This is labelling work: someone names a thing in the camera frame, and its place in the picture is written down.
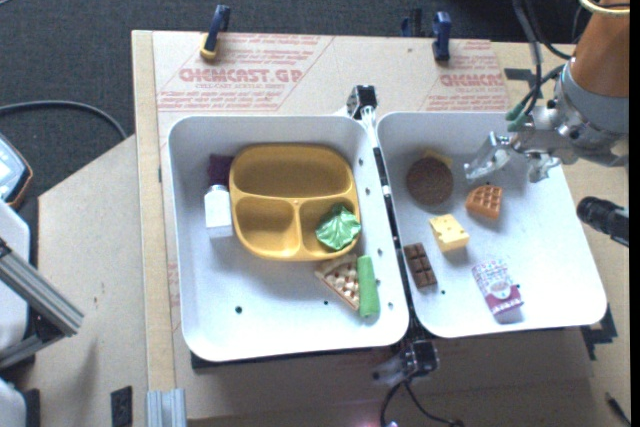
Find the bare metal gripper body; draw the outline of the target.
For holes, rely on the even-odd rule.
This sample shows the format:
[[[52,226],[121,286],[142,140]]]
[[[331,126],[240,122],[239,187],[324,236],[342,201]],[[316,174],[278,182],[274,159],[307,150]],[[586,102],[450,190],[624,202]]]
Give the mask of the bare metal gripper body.
[[[561,164],[583,159],[605,167],[628,165],[626,154],[615,153],[622,134],[597,128],[572,107],[536,106],[511,121],[511,147],[527,159],[528,153],[549,153]]]

